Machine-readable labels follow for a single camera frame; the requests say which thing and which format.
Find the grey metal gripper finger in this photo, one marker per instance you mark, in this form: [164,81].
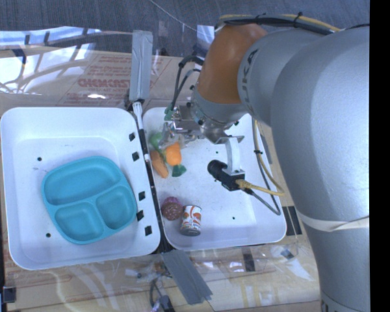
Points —
[184,140]
[168,136]

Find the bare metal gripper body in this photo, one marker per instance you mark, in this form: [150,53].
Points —
[190,123]

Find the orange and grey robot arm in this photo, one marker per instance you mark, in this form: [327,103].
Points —
[312,115]

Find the pale green round toy food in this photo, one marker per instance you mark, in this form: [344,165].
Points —
[155,138]

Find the orange carrot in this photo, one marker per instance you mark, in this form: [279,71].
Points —
[174,154]
[160,165]

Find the orange and white can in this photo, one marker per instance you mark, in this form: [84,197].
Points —
[191,220]

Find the white plastic tray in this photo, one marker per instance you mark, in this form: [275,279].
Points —
[71,132]
[227,213]

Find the blue divided plate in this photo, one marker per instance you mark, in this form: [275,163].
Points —
[84,203]

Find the brown cardboard board, red print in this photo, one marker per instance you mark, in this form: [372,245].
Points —
[35,288]

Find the black cylinder on white bracket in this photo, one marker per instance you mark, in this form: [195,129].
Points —
[232,177]

